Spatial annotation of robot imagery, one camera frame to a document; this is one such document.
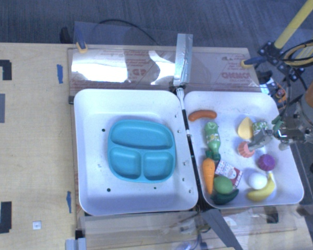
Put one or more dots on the blue divided plate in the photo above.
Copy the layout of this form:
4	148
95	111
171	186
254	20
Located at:
141	134

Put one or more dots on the yellow banana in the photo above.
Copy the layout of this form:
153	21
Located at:
260	194

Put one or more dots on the green lime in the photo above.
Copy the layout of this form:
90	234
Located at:
223	185

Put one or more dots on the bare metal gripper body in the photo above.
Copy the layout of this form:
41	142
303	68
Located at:
292	131

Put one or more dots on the white plastic tray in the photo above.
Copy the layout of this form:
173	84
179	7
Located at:
224	103
94	113

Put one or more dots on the green bottle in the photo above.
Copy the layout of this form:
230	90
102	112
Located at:
212	138

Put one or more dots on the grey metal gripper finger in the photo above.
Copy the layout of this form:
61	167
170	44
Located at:
266	134
258	143

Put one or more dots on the brown cardboard board red print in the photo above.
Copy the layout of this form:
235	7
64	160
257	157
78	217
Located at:
214	66

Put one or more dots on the orange carrot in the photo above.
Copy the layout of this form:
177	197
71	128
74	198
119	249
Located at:
208	173

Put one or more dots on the green printed can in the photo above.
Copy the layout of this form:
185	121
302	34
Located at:
258	126

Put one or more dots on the yellow lemon wedge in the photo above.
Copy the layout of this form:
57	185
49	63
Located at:
245	130

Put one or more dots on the red and white carton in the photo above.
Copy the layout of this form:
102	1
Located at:
227	169

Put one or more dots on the orange sausage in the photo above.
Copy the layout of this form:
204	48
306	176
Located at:
202	115

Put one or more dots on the white egg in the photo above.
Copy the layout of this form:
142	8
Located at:
257	181

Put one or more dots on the dark green cucumber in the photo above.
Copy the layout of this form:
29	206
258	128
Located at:
225	198

